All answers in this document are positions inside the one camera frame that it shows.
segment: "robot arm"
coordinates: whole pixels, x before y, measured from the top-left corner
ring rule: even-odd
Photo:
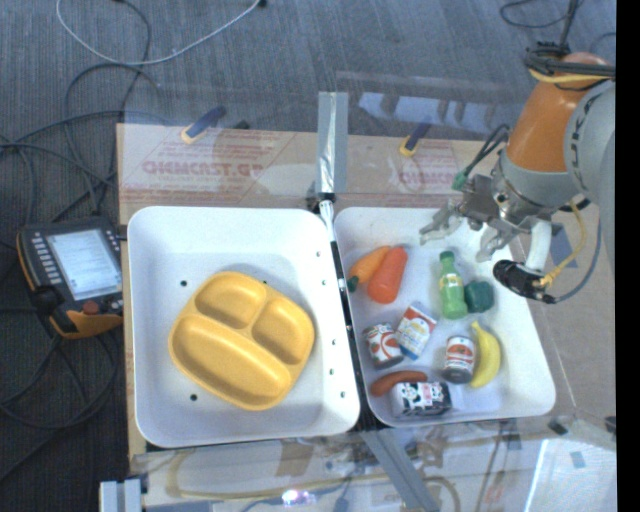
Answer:
[[[609,80],[610,67],[592,54],[570,54],[558,63],[562,69],[574,65],[592,72],[560,73],[553,80],[537,73],[541,81],[491,176],[467,178],[462,200],[449,203],[420,231],[425,243],[451,232],[461,218],[476,230],[486,224],[478,261],[490,260],[518,235],[531,235],[527,261],[500,261],[494,275],[515,293],[548,303],[555,299],[546,294],[549,283],[542,269],[552,218],[558,210],[567,210],[576,196],[584,196],[582,205],[593,202],[600,207],[612,270],[615,260],[615,82]],[[606,70],[607,76],[594,76],[594,69]]]

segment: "sausage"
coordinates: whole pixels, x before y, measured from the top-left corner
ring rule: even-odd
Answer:
[[[369,390],[373,396],[382,396],[391,391],[391,388],[400,382],[427,382],[427,380],[427,374],[424,372],[399,370],[383,375],[371,384]]]

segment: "can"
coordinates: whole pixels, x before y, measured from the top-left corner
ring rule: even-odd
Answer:
[[[377,369],[389,368],[404,359],[395,330],[390,323],[372,325],[362,331],[362,334],[373,365]]]
[[[447,340],[443,377],[453,384],[466,384],[473,377],[476,346],[465,336],[451,336]]]

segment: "yellow plastic plate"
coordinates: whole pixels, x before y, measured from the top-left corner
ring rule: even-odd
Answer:
[[[220,272],[191,296],[169,334],[169,353],[190,379],[242,409],[278,404],[315,339],[309,315],[246,274]]]

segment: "toy banana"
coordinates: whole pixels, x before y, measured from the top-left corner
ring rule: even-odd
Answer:
[[[473,327],[476,333],[480,361],[476,366],[469,386],[472,388],[481,388],[489,384],[497,375],[500,369],[502,353],[497,338],[480,327],[477,320],[471,324],[471,327]]]

